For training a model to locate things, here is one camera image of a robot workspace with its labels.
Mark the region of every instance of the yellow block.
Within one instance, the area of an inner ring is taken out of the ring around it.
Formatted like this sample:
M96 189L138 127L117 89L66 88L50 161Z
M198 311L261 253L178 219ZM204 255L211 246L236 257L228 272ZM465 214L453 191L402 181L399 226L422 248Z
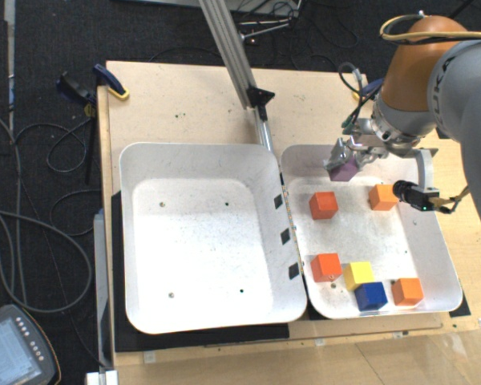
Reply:
M349 291L356 290L361 284L374 282L372 267L368 261L350 262L344 269L344 280Z

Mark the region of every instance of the aluminum rod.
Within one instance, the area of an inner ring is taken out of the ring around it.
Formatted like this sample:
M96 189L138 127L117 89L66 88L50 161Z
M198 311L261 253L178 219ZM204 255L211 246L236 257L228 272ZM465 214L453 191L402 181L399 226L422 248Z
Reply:
M243 108L251 107L247 90L257 83L246 56L242 37L236 29L230 10L224 0L198 0L217 48L224 61L236 93ZM254 109L258 139L273 152L273 140L267 121L260 118L257 107Z

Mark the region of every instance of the black carpet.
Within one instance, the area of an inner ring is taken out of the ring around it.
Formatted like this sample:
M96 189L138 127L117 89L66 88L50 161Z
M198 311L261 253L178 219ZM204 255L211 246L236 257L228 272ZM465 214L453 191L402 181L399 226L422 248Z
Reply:
M395 46L378 37L386 20L419 10L449 15L463 1L310 0L292 30L263 34L255 45L246 47L246 53L252 67L274 69L336 71L341 63L351 62L371 81L384 77L395 52ZM0 69L6 60L2 8L0 0ZM239 22L270 17L234 14L234 18ZM474 0L456 20L468 30L481 30L481 0ZM79 140L68 137L54 150L50 162L57 169L46 163L51 148L65 133L64 128L86 122L82 108L68 103L55 90L61 73L68 71L92 89L92 67L107 60L222 64L203 13L192 8L109 0L16 0L15 38L15 135L26 129L18 142L26 187L22 212L44 221L50 221L51 209L61 197L100 186L98 164L93 165L89 185L84 184L84 166L79 166L85 152L80 141L88 138L89 124L84 126L87 131L80 128L75 132ZM7 93L6 74L0 73L0 93L4 88L5 98L0 94L2 118L6 118ZM0 139L6 139L1 130ZM8 156L0 156L0 209L14 210L14 158L12 149L7 151ZM92 225L100 206L97 192L69 197L55 207L54 224L68 233L80 234ZM75 251L59 237L48 238L50 244L40 229L22 225L28 301L42 307L64 303L55 264L69 300L79 294L86 278L83 261ZM92 233L75 240L92 260ZM96 355L93 289L72 315L85 343ZM0 305L8 301L0 283ZM67 313L37 318L54 344L63 383L83 383L87 372L98 370L98 364L72 329Z

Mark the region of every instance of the blue block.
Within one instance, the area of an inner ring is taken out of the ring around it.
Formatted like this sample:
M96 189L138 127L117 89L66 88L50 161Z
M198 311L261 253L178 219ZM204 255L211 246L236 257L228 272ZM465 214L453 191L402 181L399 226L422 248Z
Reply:
M355 291L354 296L360 311L379 310L388 300L382 282L367 282L361 284Z

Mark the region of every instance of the purple block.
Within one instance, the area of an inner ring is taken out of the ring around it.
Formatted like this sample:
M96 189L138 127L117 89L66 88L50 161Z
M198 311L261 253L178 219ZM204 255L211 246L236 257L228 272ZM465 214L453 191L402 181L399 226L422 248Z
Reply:
M349 181L358 172L358 166L354 157L351 157L347 163L332 168L328 172L329 179L332 181Z

